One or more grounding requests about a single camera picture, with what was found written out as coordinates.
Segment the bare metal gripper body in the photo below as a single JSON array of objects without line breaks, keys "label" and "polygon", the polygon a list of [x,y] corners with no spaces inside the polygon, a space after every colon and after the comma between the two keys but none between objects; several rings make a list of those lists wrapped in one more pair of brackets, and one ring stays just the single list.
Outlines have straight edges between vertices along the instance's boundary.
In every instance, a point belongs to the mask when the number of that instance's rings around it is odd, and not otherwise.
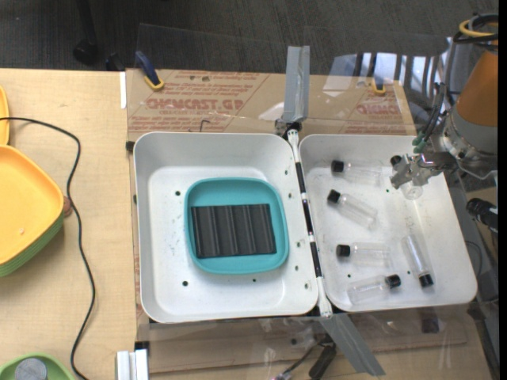
[{"label": "bare metal gripper body", "polygon": [[432,142],[419,155],[418,165],[434,173],[460,170],[479,180],[497,176],[497,156],[470,146],[453,146],[443,140]]}]

